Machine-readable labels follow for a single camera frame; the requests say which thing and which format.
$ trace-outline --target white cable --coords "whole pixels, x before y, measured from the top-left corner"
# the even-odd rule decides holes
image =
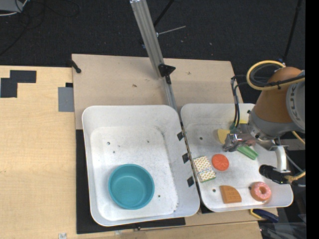
[[[26,5],[27,2],[29,2],[30,0],[24,0],[23,4],[22,4],[22,9],[24,8],[24,6]],[[17,14],[17,11],[15,12],[10,12],[10,13],[6,13],[6,14],[0,14],[0,16],[10,16],[10,15],[15,15]]]

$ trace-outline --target brown toy bread slice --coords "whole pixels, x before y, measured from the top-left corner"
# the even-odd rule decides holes
[[[241,196],[237,189],[229,185],[219,186],[221,195],[223,197],[224,204],[239,203],[241,202]]]

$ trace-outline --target aluminum extrusion bar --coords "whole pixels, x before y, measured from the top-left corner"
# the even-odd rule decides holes
[[[135,19],[139,26],[144,45],[150,57],[153,69],[156,71],[158,77],[162,78],[163,80],[167,102],[169,106],[177,111],[171,84],[168,84],[165,77],[162,77],[160,75],[159,65],[164,64],[164,59],[160,50],[159,41],[152,22],[148,4],[146,0],[130,0],[130,3],[135,15]]]

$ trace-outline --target white tray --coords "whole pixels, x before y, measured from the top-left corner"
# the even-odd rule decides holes
[[[90,207],[102,226],[186,217],[199,209],[199,195],[177,112],[159,106],[91,106],[82,115],[88,168]],[[122,164],[137,164],[152,176],[155,193],[143,208],[119,207],[108,192],[112,171]]]
[[[240,104],[240,118],[248,121],[247,111],[251,110],[253,106],[253,104]],[[223,151],[217,130],[219,128],[228,129],[234,115],[233,104],[187,104],[181,109],[181,118],[191,157],[195,159],[199,156],[207,156],[211,160],[214,154],[222,153],[230,163],[226,171],[214,169],[216,172],[214,180],[198,183],[203,204],[214,212],[289,206],[293,201],[290,185],[277,184],[259,173],[259,167],[262,164],[277,167],[277,157],[274,151],[267,151],[256,145],[254,149],[259,153],[256,160],[248,158],[239,151]],[[270,186],[272,197],[268,202],[258,202],[251,197],[249,186],[256,181],[263,181]],[[224,204],[219,189],[220,185],[230,185],[236,188],[242,197],[242,202]]]

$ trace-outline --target pink donut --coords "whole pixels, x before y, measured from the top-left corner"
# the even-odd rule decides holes
[[[255,200],[260,202],[266,201],[271,197],[269,186],[262,181],[255,182],[251,187],[250,193]]]

